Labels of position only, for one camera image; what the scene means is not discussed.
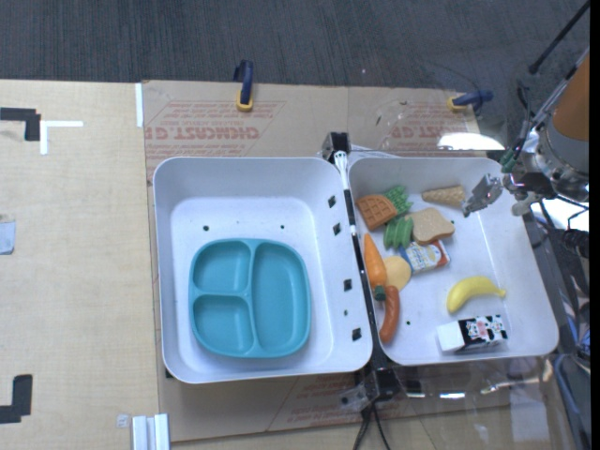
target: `white plastic container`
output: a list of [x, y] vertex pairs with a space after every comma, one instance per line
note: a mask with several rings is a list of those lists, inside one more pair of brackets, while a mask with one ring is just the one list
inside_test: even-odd
[[[412, 212], [432, 205], [423, 202], [422, 192], [462, 185], [469, 193], [486, 173], [502, 176], [500, 165], [488, 158], [366, 157], [351, 166], [350, 186], [357, 200], [402, 185], [412, 202]], [[456, 228], [453, 236], [442, 240], [450, 263], [413, 275], [400, 292], [397, 334], [383, 348], [394, 362], [418, 366], [538, 356], [556, 348], [558, 326], [523, 220], [511, 213], [514, 203], [514, 198], [505, 191], [488, 208], [468, 217], [459, 208], [435, 205]], [[360, 233], [368, 231], [359, 213], [357, 226]], [[397, 250], [383, 247], [383, 227], [371, 234], [382, 256], [398, 254]], [[459, 280], [476, 275], [490, 278], [497, 287], [506, 290], [506, 296], [502, 299], [495, 295], [479, 296], [455, 314], [448, 313], [446, 296], [450, 288]], [[382, 304], [375, 303], [375, 313], [381, 322]], [[496, 314], [502, 315], [508, 332], [503, 345], [481, 352], [442, 352], [436, 335], [438, 325]]]
[[[474, 157], [365, 157], [349, 171], [354, 200], [404, 186], [411, 210], [429, 204], [422, 191], [461, 184], [470, 191], [497, 163]], [[355, 259], [338, 170], [318, 157], [175, 157], [154, 176], [163, 359], [185, 383], [350, 372], [373, 351], [367, 306]], [[414, 275], [400, 294], [396, 337], [384, 351], [394, 362], [416, 366], [550, 353], [558, 327], [523, 221], [504, 194], [465, 218], [439, 207], [456, 232], [443, 243], [451, 262]], [[357, 230], [367, 231], [358, 211]], [[383, 256], [383, 228], [372, 233]], [[227, 238], [262, 238], [294, 248], [307, 268], [311, 327], [306, 345], [280, 358], [239, 359], [206, 350], [194, 337], [188, 309], [188, 276], [203, 245]], [[445, 296], [459, 279], [486, 275], [506, 289], [504, 299], [483, 297], [449, 315]], [[383, 305], [374, 302], [378, 325]], [[509, 339], [484, 352], [447, 354], [436, 327], [477, 315], [502, 314]]]
[[[154, 190], [162, 350], [176, 379], [210, 383], [349, 372], [367, 363], [372, 338], [333, 165], [310, 157], [175, 157], [157, 167]], [[239, 359], [211, 353], [194, 337], [189, 268], [200, 247], [227, 238], [278, 241], [304, 260], [311, 326], [298, 352]]]

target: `blue plate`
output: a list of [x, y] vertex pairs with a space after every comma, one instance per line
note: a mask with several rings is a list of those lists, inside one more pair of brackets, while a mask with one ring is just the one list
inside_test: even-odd
[[310, 331], [306, 266], [279, 242], [211, 242], [191, 263], [189, 312], [194, 336], [213, 353], [275, 358], [297, 352]]

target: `gray carpet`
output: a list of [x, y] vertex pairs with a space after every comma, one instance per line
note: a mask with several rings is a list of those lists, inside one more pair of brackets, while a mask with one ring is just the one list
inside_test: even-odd
[[[0, 78], [489, 89], [516, 78], [586, 0], [0, 0]], [[590, 11], [530, 79], [541, 102], [590, 42]]]

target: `toy food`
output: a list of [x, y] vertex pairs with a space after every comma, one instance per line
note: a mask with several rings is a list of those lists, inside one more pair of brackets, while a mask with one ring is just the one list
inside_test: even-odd
[[442, 352], [494, 347], [508, 339], [502, 315], [486, 315], [445, 323], [436, 327]]
[[385, 284], [396, 287], [398, 291], [406, 287], [413, 274], [411, 265], [399, 255], [385, 257], [383, 264], [387, 273]]
[[460, 208], [465, 200], [465, 190], [461, 185], [454, 187], [435, 188], [424, 191], [421, 197], [425, 202], [443, 203]]
[[423, 246], [412, 242], [406, 248], [400, 247], [398, 252], [409, 263], [413, 274], [440, 268], [450, 263], [450, 255], [442, 240], [434, 240]]
[[385, 317], [379, 338], [383, 343], [388, 343], [396, 334], [400, 317], [400, 292], [393, 285], [385, 287]]
[[385, 300], [385, 281], [387, 271], [383, 263], [382, 254], [377, 249], [370, 233], [365, 233], [365, 267], [367, 269], [368, 283], [375, 295], [375, 300]]
[[383, 195], [367, 195], [356, 201], [356, 206], [365, 219], [367, 228], [375, 230], [386, 221], [391, 220], [398, 214], [398, 210]]
[[413, 234], [413, 219], [411, 217], [396, 217], [385, 224], [383, 245], [386, 249], [393, 247], [406, 248], [411, 243]]
[[371, 231], [392, 218], [406, 213], [412, 203], [408, 202], [404, 187], [389, 189], [383, 195], [366, 195], [356, 201], [367, 228]]
[[423, 246], [434, 240], [451, 236], [455, 227], [437, 208], [429, 207], [410, 214], [412, 218], [412, 238]]
[[467, 300], [477, 296], [486, 294], [496, 294], [504, 298], [506, 291], [499, 289], [492, 281], [483, 276], [467, 277], [455, 285], [448, 292], [446, 298], [446, 308], [450, 313], [454, 313], [461, 308]]

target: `toy sausage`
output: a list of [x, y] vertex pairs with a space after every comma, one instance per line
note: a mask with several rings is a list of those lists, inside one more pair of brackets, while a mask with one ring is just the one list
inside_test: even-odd
[[383, 343], [388, 343], [394, 337], [399, 317], [400, 292], [393, 285], [388, 285], [385, 287], [385, 317], [379, 331], [379, 338]]

